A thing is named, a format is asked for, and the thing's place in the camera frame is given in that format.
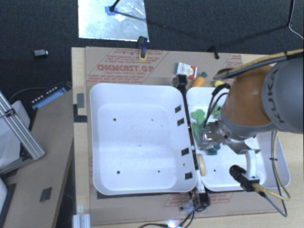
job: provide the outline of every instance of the cardboard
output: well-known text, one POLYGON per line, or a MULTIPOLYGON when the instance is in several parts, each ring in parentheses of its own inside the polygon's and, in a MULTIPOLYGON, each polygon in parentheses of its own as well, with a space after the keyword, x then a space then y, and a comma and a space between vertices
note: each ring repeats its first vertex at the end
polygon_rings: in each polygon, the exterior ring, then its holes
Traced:
MULTIPOLYGON (((77 71, 84 65, 84 62, 86 66, 86 75, 81 80, 83 83, 82 93, 85 94, 85 108, 87 111, 86 127, 88 132, 84 133, 84 136, 88 136, 87 165, 89 171, 87 174, 89 174, 89 213, 91 214, 91 224, 98 226, 185 218, 186 214, 179 211, 179 205, 189 200, 187 193, 114 197, 97 193, 92 182, 92 141, 88 97, 90 89, 94 84, 101 82, 171 85, 175 77, 176 64, 179 61, 198 67, 199 74, 203 71, 206 72, 208 76, 205 86, 213 86, 212 77, 218 70, 225 67, 237 67, 247 60, 250 61, 262 55, 220 54, 219 60, 216 60, 212 53, 148 50, 147 60, 142 62, 138 59, 139 50, 137 49, 87 47, 85 49, 75 48, 73 52, 73 58, 77 56, 77 53, 85 56, 85 60, 80 58, 81 63, 76 62, 75 65, 78 67, 77 71)), ((74 73, 73 64, 73 78, 74 76, 78 77, 79 75, 74 73)), ((82 184, 82 180, 84 179, 79 178, 77 180, 76 177, 76 186, 87 185, 87 183, 82 184)), ((210 200, 211 205, 204 212, 195 214, 197 218, 276 212, 266 200, 254 192, 211 193, 210 200)), ((273 200, 282 208, 279 200, 273 200)))

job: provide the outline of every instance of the dark floor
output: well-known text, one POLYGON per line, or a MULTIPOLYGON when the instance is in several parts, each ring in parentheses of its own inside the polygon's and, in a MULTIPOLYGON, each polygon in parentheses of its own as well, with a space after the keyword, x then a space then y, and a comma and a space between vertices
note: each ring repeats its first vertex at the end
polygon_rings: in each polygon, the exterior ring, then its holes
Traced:
MULTIPOLYGON (((286 26, 291 0, 144 0, 150 42, 163 50, 271 54, 303 48, 286 26)), ((0 0, 0 90, 9 99, 32 87, 71 81, 71 47, 128 47, 134 42, 78 38, 77 0, 0 0), (35 59, 33 50, 49 56, 35 59)), ((295 0, 293 29, 303 35, 304 0, 295 0)), ((27 109, 39 91, 26 91, 27 109)), ((73 178, 68 178, 57 227, 69 227, 73 178)))

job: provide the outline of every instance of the yellow cable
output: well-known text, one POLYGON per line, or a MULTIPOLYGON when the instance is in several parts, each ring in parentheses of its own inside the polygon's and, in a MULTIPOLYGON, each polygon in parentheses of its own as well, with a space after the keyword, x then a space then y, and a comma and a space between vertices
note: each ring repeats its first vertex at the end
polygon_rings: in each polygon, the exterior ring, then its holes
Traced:
POLYGON ((233 68, 229 71, 226 71, 226 72, 223 72, 223 73, 220 73, 220 74, 216 74, 214 76, 214 78, 218 78, 218 77, 222 77, 222 76, 225 76, 227 75, 228 73, 233 73, 235 71, 238 71, 240 69, 243 69, 243 68, 246 68, 246 67, 249 67, 251 65, 254 65, 254 64, 257 64, 257 63, 260 63, 260 62, 264 62, 264 61, 267 61, 267 60, 270 60, 270 59, 275 59, 275 58, 279 58, 279 57, 286 57, 286 56, 291 56, 291 55, 294 55, 294 54, 298 54, 298 53, 301 53, 303 52, 303 49, 297 49, 297 50, 292 50, 292 51, 287 51, 287 52, 280 52, 280 53, 276 53, 276 54, 272 54, 272 55, 268 55, 268 56, 265 56, 265 57, 261 57, 261 58, 258 58, 256 60, 253 60, 249 63, 246 63, 242 66, 239 66, 239 67, 236 67, 236 68, 233 68))
MULTIPOLYGON (((276 158, 276 156, 275 156, 275 155, 276 155, 276 139, 277 139, 277 131, 275 132, 274 140, 273 140, 273 142, 272 142, 272 145, 273 145, 273 146, 272 146, 272 147, 273 147, 273 148, 272 148, 272 149, 273 149, 273 158, 274 158, 274 159, 276 158)), ((288 191, 286 190, 286 188, 285 188, 284 185, 283 185, 283 182, 282 182, 281 177, 280 177, 280 175, 279 175, 279 172, 278 172, 278 170, 277 170, 276 161, 274 161, 274 166, 275 166, 275 173, 276 173, 276 176, 277 176, 277 178, 278 178, 278 181, 279 181, 279 183, 280 183, 282 189, 284 190, 284 192, 285 192, 287 198, 282 197, 282 196, 280 196, 280 195, 278 195, 278 194, 276 194, 276 193, 274 193, 274 192, 272 192, 272 191, 270 191, 270 190, 267 190, 266 188, 264 188, 262 185, 260 185, 260 184, 258 184, 258 183, 253 183, 252 186, 256 189, 256 191, 266 192, 266 193, 269 193, 269 194, 271 194, 271 195, 273 195, 273 196, 275 196, 276 198, 279 198, 279 199, 281 199, 281 200, 289 201, 289 200, 290 200, 290 195, 289 195, 288 191)))

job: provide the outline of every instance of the silver metal sheet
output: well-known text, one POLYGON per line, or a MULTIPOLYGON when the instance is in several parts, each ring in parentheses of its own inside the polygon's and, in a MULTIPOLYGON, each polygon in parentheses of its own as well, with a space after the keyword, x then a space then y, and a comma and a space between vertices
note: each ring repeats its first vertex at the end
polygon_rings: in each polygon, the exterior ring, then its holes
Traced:
POLYGON ((143 0, 120 0, 117 12, 106 12, 116 0, 78 0, 80 38, 137 41, 148 37, 143 0))

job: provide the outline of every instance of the white tray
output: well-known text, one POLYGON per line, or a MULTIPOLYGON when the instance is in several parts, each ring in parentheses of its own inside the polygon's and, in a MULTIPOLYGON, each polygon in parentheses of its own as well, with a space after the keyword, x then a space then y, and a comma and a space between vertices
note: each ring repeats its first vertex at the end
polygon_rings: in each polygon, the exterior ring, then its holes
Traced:
POLYGON ((97 84, 91 89, 90 101, 93 181, 99 192, 187 192, 194 188, 197 178, 187 119, 176 88, 97 84))
MULTIPOLYGON (((214 88, 207 87, 194 87, 187 92, 187 102, 189 113, 195 112, 198 109, 202 109, 207 112, 209 102, 211 100, 211 93, 214 88)), ((222 106, 226 97, 222 97, 218 105, 222 106)), ((214 122, 212 116, 209 118, 209 122, 214 122)), ((271 166, 271 153, 270 153, 270 140, 271 133, 259 133, 256 138, 250 138, 245 143, 252 149, 260 149, 261 151, 256 154, 256 174, 260 178, 260 184, 265 188, 276 188, 276 182, 274 179, 272 166, 271 166)), ((207 151, 199 150, 196 145, 196 153, 203 155, 206 175, 201 177, 203 185, 211 191, 233 191, 243 190, 240 187, 239 182, 235 181, 229 174, 229 169, 232 165, 239 165, 246 170, 247 163, 244 154, 236 154, 227 145, 220 145, 217 155, 209 155, 207 151)), ((278 159, 277 166, 282 182, 285 186, 289 184, 290 174, 286 164, 286 160, 282 151, 282 147, 279 141, 276 146, 276 158, 278 159)))

